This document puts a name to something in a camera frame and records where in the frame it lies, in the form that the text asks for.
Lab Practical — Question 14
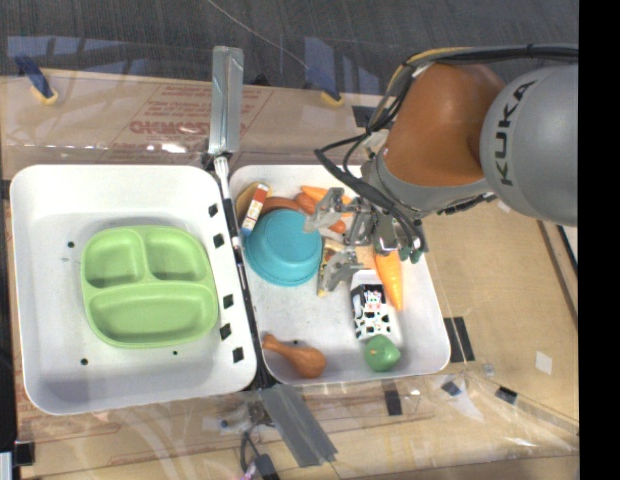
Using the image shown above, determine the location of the small orange carrot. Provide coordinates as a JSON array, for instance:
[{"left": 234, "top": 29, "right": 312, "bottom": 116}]
[
  {"left": 295, "top": 192, "right": 348, "bottom": 235},
  {"left": 300, "top": 184, "right": 352, "bottom": 207}
]

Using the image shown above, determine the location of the brown sausage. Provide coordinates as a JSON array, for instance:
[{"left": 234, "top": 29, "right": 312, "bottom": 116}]
[{"left": 259, "top": 196, "right": 307, "bottom": 218}]

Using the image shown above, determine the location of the cow print carton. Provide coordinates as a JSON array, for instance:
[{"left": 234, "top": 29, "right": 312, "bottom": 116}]
[{"left": 350, "top": 283, "right": 394, "bottom": 342}]

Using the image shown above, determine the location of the green divided plate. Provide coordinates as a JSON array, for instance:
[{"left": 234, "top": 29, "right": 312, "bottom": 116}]
[{"left": 79, "top": 224, "right": 221, "bottom": 350}]

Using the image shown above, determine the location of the tan round biscuit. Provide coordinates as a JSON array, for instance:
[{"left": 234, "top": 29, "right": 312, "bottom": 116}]
[{"left": 234, "top": 181, "right": 261, "bottom": 221}]

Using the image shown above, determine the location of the white plastic tray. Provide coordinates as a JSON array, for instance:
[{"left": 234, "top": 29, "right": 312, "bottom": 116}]
[
  {"left": 228, "top": 163, "right": 452, "bottom": 387},
  {"left": 8, "top": 163, "right": 259, "bottom": 416}
]

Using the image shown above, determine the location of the green pepper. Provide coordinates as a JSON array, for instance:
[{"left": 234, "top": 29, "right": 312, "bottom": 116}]
[{"left": 363, "top": 333, "right": 403, "bottom": 374}]

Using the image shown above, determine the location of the brown chicken drumstick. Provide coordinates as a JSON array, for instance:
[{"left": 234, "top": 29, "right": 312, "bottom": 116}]
[{"left": 260, "top": 332, "right": 328, "bottom": 381}]

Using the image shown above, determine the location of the pizza slice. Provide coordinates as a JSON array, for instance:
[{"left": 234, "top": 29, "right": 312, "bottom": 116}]
[{"left": 319, "top": 237, "right": 377, "bottom": 271}]

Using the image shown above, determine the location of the brown cardboard board red print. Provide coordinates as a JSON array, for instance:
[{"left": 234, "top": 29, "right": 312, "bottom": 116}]
[{"left": 0, "top": 67, "right": 580, "bottom": 480}]

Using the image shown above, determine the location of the large orange carrot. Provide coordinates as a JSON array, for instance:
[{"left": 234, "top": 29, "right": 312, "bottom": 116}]
[{"left": 373, "top": 249, "right": 406, "bottom": 313}]

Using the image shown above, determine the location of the black block with thin wires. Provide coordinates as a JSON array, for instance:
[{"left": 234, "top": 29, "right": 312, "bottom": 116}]
[{"left": 252, "top": 453, "right": 279, "bottom": 480}]

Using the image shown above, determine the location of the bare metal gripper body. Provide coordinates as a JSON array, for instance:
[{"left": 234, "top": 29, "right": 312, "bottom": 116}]
[{"left": 343, "top": 196, "right": 426, "bottom": 269}]

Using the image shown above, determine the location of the blue bowl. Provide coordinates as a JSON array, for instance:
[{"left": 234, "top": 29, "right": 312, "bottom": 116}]
[{"left": 241, "top": 208, "right": 325, "bottom": 288}]

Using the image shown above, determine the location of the orange and white carton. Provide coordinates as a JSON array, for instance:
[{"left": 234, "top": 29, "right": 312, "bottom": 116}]
[{"left": 239, "top": 182, "right": 271, "bottom": 237}]

